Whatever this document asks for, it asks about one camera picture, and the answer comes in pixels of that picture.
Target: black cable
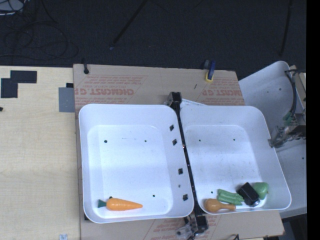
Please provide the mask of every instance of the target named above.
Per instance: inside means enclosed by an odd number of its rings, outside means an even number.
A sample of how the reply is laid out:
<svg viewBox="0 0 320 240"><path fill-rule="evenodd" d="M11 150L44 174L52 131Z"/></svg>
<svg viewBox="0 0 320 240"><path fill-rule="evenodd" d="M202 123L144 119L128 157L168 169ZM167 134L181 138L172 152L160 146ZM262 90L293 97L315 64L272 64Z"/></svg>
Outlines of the black cable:
<svg viewBox="0 0 320 240"><path fill-rule="evenodd" d="M44 1L43 1L43 0L40 0L40 2L41 2L41 4L42 4L42 6L43 6L43 8L44 8L44 10L45 10L45 12L46 12L46 14L49 16L49 18L50 18L54 23L58 23L54 18L52 18L52 16L51 16L50 13L48 12L47 7L45 6Z"/></svg>
<svg viewBox="0 0 320 240"><path fill-rule="evenodd" d="M296 89L295 75L297 73L303 73L303 72L305 72L305 70L303 70L303 69L290 69L290 70L284 71L286 77L289 79L289 81L291 83L291 87L292 87L292 91L293 91L293 101L292 101L291 109L289 111L291 118L293 118L293 116L295 115L296 108L297 108L297 89Z"/></svg>
<svg viewBox="0 0 320 240"><path fill-rule="evenodd" d="M190 13L192 10L196 9L199 5L202 4L204 0L200 0L194 7L192 7L190 10L186 11L185 13L174 13L172 11L167 10L166 8L164 8L162 5L160 5L158 2L156 2L155 0L150 0L151 3L157 5L158 7L160 7L162 10L164 10L165 12L169 13L169 14L173 14L173 15L186 15L187 13Z"/></svg>
<svg viewBox="0 0 320 240"><path fill-rule="evenodd" d="M233 240L239 240L239 234L237 234Z"/></svg>
<svg viewBox="0 0 320 240"><path fill-rule="evenodd" d="M20 8L19 10L16 10L13 8L13 6L11 5L11 0L3 0L0 2L0 4L4 4L4 3L8 3L9 7L11 8L11 10L1 10L0 9L0 14L3 16L3 15L11 15L11 14L14 14L14 13L17 13L17 12L20 12L24 6L22 6L22 8Z"/></svg>
<svg viewBox="0 0 320 240"><path fill-rule="evenodd" d="M15 57L31 59L35 61L49 61L54 59L74 58L79 53L78 46L75 45L73 42L69 41L67 35L60 28L58 28L57 26L58 22L50 15L44 1L43 0L30 0L30 1L25 1L25 3L23 4L22 12L20 11L16 12L10 17L8 15L4 15L2 22L5 23L6 27L8 27L10 31L4 35L3 42L6 47L11 49L11 52L8 52L6 54L0 54L0 57L11 57L12 65L14 64L13 59ZM39 9L41 8L41 6L43 7L46 15L51 20L37 20ZM18 21L22 21L23 24L21 26L17 26L19 24ZM37 34L36 26L40 26L40 27L46 26L46 27L54 28L55 31L58 32L57 36L61 37L62 39L49 41L49 42L46 42L45 44L41 44L40 43L41 39L39 40L36 37L36 34ZM61 44L63 44L64 47L62 51L60 51L57 55L53 54L52 52L47 52L45 50L47 48L61 45ZM72 54L69 56L66 56L65 53L70 48L73 48ZM46 55L46 58L39 58L39 57L33 57L33 56L16 53L16 51L23 51L25 49L30 49L30 51L34 49L38 49Z"/></svg>

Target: blue clamp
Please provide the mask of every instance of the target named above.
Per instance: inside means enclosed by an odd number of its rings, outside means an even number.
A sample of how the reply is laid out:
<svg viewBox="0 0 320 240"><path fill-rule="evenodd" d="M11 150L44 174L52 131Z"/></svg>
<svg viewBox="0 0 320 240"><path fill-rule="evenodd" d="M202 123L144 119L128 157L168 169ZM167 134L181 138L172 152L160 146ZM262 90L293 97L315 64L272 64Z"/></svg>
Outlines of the blue clamp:
<svg viewBox="0 0 320 240"><path fill-rule="evenodd" d="M211 66L209 71L205 74L205 80L207 82L212 82L214 80L214 72L215 72L215 68L216 68L216 61L212 60L211 61Z"/></svg>

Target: cardboard sheet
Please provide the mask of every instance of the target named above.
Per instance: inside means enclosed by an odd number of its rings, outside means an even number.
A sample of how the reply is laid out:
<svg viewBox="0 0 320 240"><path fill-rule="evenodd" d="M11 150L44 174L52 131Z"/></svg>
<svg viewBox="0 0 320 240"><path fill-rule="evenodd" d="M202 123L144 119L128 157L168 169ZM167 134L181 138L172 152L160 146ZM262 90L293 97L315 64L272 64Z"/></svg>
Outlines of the cardboard sheet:
<svg viewBox="0 0 320 240"><path fill-rule="evenodd" d="M151 68L114 65L73 65L77 137L80 227L83 240L178 239L176 229L182 218L149 219L97 224L85 220L82 199L82 168L79 110L86 104L163 104L170 92L183 99L206 105L245 105L234 71L215 70L213 82L206 82L207 70ZM284 234L278 211L206 215L209 229L196 239L241 239Z"/></svg>

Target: wooden table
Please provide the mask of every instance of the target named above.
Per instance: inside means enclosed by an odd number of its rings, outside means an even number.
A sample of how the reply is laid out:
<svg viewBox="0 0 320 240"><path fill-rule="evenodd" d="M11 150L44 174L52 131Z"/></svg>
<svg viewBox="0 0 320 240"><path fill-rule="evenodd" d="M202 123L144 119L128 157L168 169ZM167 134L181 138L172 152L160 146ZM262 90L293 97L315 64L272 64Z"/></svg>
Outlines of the wooden table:
<svg viewBox="0 0 320 240"><path fill-rule="evenodd" d="M0 78L15 70L37 71L37 82L19 83L17 98L0 98L1 239L57 240L67 234L68 240L78 240L83 218L75 113L59 112L59 88L73 83L73 68L0 66ZM266 223L274 235L284 232L278 211L250 218ZM230 220L220 222L221 229Z"/></svg>

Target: black object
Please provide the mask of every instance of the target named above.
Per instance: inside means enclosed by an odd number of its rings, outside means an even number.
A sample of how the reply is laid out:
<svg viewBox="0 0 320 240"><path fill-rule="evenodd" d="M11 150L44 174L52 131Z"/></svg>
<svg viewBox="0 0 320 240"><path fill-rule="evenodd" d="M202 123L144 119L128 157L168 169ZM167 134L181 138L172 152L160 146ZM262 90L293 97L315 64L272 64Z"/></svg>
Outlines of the black object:
<svg viewBox="0 0 320 240"><path fill-rule="evenodd" d="M18 98L18 84L10 78L1 79L1 98Z"/></svg>
<svg viewBox="0 0 320 240"><path fill-rule="evenodd" d="M237 234L233 240L239 240L239 234Z"/></svg>
<svg viewBox="0 0 320 240"><path fill-rule="evenodd" d="M120 33L116 36L116 38L111 42L109 49L113 50L116 43L120 39L120 37L126 32L126 30L129 28L130 24L135 20L135 18L138 16L142 8L146 5L148 0L143 0L138 9L135 11L135 13L131 16L131 18L128 20L128 22L125 24L123 29L120 31Z"/></svg>
<svg viewBox="0 0 320 240"><path fill-rule="evenodd" d="M248 206L255 207L260 203L259 194L248 182L240 187L236 192L243 197L245 204Z"/></svg>
<svg viewBox="0 0 320 240"><path fill-rule="evenodd" d="M11 70L10 78L1 79L1 98L18 98L18 84L36 84L37 71Z"/></svg>
<svg viewBox="0 0 320 240"><path fill-rule="evenodd" d="M36 84L37 71L11 70L10 79L17 84Z"/></svg>
<svg viewBox="0 0 320 240"><path fill-rule="evenodd" d="M207 223L207 218L203 215L203 211L199 206L198 203L198 198L196 194L196 188L195 188L195 182L194 182L194 177L191 171L191 166L190 166L190 160L188 156L188 151L187 151L187 145L185 141L185 135L184 135L184 130L182 127L182 122L181 122L181 117L180 117L180 103L182 102L182 96L180 92L170 92L168 98L167 98L167 105L172 108L177 116L178 119L178 124L179 124L179 130L180 130L180 135L181 135L181 141L182 141L182 146L183 146L183 151L184 151L184 157L185 161L187 164L188 172L189 172L189 179L191 183L191 189L192 189L192 195L194 199L194 216L195 216L195 221L198 227L198 233L203 233L208 229L208 223Z"/></svg>
<svg viewBox="0 0 320 240"><path fill-rule="evenodd" d="M279 52L279 56L282 56L282 54L284 53L284 50L285 50L288 29L289 29L289 23L290 23L290 18L291 18L291 11L292 11L293 7L294 7L294 0L289 0L288 13L286 15L285 29L284 29L283 40L282 40L282 45L281 45L281 50Z"/></svg>
<svg viewBox="0 0 320 240"><path fill-rule="evenodd" d="M83 66L84 66L83 73L85 73L86 75L88 75L88 74L89 74L89 69L88 69L88 65L87 65L87 62L86 62L86 59L85 59L85 58L82 58L81 64L83 64Z"/></svg>

